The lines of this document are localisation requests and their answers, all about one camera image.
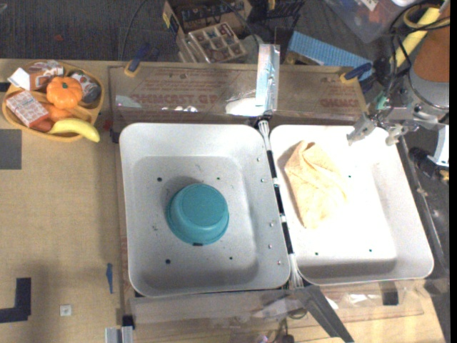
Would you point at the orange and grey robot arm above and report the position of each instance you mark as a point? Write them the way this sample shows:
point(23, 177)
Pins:
point(432, 55)

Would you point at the yellow banana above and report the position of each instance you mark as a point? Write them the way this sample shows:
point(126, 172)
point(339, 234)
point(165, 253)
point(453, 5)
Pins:
point(76, 126)

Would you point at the orange pumpkin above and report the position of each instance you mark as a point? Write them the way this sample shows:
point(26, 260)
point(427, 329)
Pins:
point(64, 91)

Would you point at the small red and white can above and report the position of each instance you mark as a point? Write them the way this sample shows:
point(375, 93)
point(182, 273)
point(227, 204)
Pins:
point(87, 86)

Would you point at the orange carrot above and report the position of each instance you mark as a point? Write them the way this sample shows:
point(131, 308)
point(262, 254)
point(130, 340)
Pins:
point(59, 113)

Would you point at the small white carton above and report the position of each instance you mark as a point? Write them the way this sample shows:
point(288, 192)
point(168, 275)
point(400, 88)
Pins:
point(18, 78)

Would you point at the thin black and white rod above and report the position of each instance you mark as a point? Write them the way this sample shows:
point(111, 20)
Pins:
point(277, 188)

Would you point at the red and white carton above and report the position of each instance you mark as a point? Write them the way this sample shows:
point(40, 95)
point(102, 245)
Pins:
point(26, 108)

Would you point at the brown cardboard board, red print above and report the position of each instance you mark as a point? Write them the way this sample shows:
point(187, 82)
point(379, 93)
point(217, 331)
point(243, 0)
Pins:
point(200, 88)

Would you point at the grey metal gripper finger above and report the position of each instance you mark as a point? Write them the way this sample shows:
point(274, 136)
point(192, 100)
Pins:
point(360, 129)
point(394, 135)

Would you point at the white plastic tray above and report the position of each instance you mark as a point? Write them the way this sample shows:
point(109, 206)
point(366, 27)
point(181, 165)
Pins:
point(150, 206)
point(378, 227)

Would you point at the teal bowl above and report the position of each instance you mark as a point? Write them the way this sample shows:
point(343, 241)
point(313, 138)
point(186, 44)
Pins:
point(198, 213)

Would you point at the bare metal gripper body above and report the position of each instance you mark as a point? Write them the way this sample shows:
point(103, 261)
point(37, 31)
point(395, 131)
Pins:
point(410, 111)

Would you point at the red sausage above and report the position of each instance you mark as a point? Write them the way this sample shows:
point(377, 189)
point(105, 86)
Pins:
point(43, 125)

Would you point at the tan tortilla wrap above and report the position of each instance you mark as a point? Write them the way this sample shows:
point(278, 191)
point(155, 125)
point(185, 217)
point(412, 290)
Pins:
point(314, 184)

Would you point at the orange and white packet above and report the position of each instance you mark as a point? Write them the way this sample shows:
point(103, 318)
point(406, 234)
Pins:
point(44, 73)

